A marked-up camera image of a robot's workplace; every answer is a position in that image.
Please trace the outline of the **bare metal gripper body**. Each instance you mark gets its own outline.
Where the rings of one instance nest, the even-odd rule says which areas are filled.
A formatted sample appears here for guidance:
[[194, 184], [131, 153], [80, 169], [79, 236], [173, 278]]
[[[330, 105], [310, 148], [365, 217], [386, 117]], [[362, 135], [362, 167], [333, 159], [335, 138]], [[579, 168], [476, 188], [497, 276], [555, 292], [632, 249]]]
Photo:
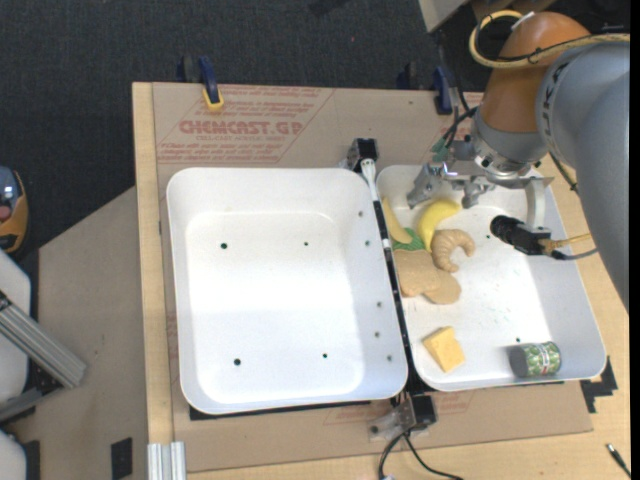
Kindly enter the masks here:
[[442, 162], [443, 179], [456, 190], [511, 186], [528, 174], [530, 162], [515, 162], [503, 157], [450, 151]]

